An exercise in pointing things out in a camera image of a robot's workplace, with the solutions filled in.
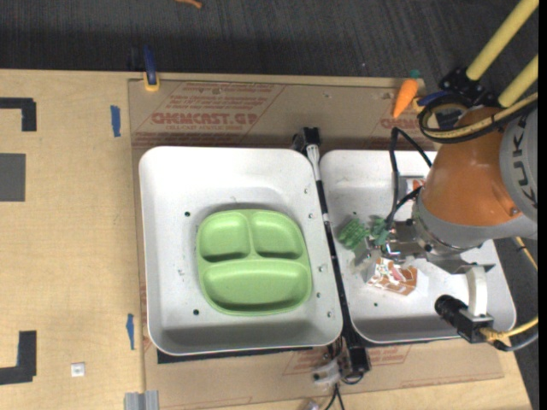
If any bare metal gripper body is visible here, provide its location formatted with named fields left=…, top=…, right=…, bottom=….
left=385, top=219, right=432, bottom=268

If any orange and white carton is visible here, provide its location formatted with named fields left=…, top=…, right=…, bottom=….
left=367, top=255, right=420, bottom=298

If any light green ribbed toy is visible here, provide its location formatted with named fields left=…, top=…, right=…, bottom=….
left=338, top=216, right=368, bottom=249

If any thin black and white rod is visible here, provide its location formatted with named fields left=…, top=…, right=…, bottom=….
left=304, top=142, right=359, bottom=351

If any white plastic tray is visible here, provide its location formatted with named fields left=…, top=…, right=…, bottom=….
left=138, top=144, right=344, bottom=357
left=318, top=149, right=518, bottom=345

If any green divided plate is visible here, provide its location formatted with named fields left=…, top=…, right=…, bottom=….
left=195, top=208, right=314, bottom=317

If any orange carrot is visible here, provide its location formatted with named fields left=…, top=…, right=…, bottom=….
left=391, top=69, right=422, bottom=120

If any brown cardboard board red print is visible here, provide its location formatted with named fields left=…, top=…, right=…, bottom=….
left=127, top=73, right=506, bottom=402

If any black cylinder on white bracket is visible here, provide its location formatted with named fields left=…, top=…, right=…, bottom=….
left=433, top=262, right=496, bottom=344

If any black block with thin wires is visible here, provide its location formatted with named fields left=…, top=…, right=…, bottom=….
left=291, top=126, right=322, bottom=151
left=344, top=345, right=373, bottom=378

